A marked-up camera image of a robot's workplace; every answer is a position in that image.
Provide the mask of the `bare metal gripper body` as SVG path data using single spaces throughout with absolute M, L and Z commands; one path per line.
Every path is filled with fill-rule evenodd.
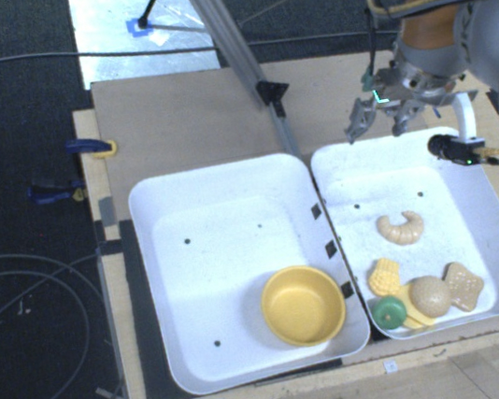
M 406 106 L 440 106 L 455 86 L 455 78 L 431 75 L 404 64 L 378 70 L 373 77 L 372 91 L 377 107 L 394 116 Z

